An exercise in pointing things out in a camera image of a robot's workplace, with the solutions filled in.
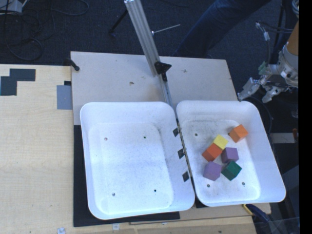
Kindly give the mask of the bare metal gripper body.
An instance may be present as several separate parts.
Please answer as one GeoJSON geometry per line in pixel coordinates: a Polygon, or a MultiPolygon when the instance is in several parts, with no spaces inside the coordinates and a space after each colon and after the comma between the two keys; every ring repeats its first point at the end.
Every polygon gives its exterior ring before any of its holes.
{"type": "Polygon", "coordinates": [[[298,69],[287,63],[267,64],[259,66],[259,84],[270,87],[298,87],[298,69]]]}

